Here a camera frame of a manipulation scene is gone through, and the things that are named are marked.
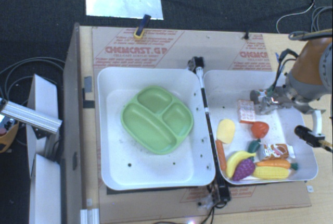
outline yellow potato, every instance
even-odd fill
[[[230,119],[223,119],[220,121],[216,137],[223,143],[231,143],[235,135],[235,123]]]

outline black and yellow clamp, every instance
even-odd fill
[[[145,28],[148,27],[150,18],[151,18],[150,15],[144,15],[143,19],[141,20],[141,23],[140,23],[139,27],[137,27],[135,32],[134,32],[134,38],[136,38],[136,39],[141,39],[142,38],[142,36],[145,33]]]

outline dark green vegetable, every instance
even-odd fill
[[[259,149],[260,143],[261,143],[260,139],[253,140],[252,142],[250,142],[249,147],[248,147],[248,152],[255,153]]]

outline robotic arm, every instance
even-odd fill
[[[270,114],[273,110],[290,107],[303,114],[311,114],[314,120],[313,131],[297,126],[296,135],[312,147],[323,147],[332,152],[329,148],[331,145],[327,145],[325,137],[321,135],[321,114],[324,110],[316,110],[309,105],[325,94],[332,94],[332,29],[314,33],[295,32],[289,38],[308,42],[300,55],[289,49],[280,54],[275,81],[268,89],[251,91],[250,98],[255,104],[256,114]],[[285,60],[288,54],[293,59]],[[295,64],[286,74],[285,84],[276,86],[285,63],[290,60],[295,60]]]

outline white tray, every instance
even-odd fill
[[[143,88],[157,85],[180,99],[194,125],[173,152],[157,155],[136,142],[121,125],[121,110]],[[101,175],[114,190],[203,186],[215,166],[197,76],[185,69],[109,67],[97,77]]]
[[[275,79],[275,72],[240,71],[240,70],[210,70],[204,75],[211,125],[216,138],[216,130],[222,119],[234,121],[236,132],[231,144],[223,144],[226,159],[234,152],[247,150],[249,143],[254,140],[251,125],[239,123],[237,115],[237,100],[250,99],[250,91],[268,88]],[[285,77],[281,76],[278,85],[284,84]],[[262,143],[287,143],[295,152],[295,162],[299,164],[297,171],[290,171],[287,179],[261,180],[246,177],[240,181],[229,179],[224,172],[223,177],[235,185],[258,184],[268,182],[305,181],[316,177],[318,172],[312,148],[299,139],[294,128],[304,125],[302,115],[294,108],[275,110],[270,115],[256,115],[257,121],[264,121],[270,126],[268,134],[261,139]]]

